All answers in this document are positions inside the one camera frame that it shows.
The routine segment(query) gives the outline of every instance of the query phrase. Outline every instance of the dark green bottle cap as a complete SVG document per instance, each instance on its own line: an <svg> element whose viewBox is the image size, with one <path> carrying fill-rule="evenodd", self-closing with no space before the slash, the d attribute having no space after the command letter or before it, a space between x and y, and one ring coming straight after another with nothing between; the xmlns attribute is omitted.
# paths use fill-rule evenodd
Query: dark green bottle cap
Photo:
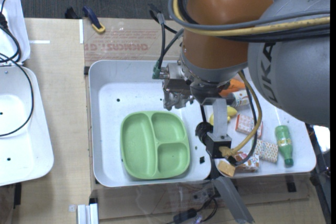
<svg viewBox="0 0 336 224"><path fill-rule="evenodd" d="M294 165L294 161L293 161L293 159L285 159L285 165L286 165L287 167L291 167L291 166L293 166L293 165Z"/></svg>

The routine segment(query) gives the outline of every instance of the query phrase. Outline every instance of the divided green plate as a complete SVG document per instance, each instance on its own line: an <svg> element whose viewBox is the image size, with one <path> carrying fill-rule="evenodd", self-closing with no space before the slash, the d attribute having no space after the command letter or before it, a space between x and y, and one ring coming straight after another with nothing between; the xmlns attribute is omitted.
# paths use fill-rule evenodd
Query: divided green plate
<svg viewBox="0 0 336 224"><path fill-rule="evenodd" d="M171 112L129 114L121 124L120 146L125 169L139 179L178 176L190 163L185 126Z"/></svg>

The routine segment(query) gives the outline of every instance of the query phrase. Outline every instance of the red and white box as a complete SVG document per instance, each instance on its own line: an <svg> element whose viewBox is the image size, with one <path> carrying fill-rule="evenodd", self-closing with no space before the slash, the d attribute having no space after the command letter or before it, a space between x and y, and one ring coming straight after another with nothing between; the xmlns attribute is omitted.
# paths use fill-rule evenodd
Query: red and white box
<svg viewBox="0 0 336 224"><path fill-rule="evenodd" d="M257 130L257 138L261 138L261 133L263 130L263 123L261 122L258 130ZM237 122L236 122L236 131L244 134L249 134L252 129L254 128L254 120L252 117L238 114L237 115Z"/></svg>

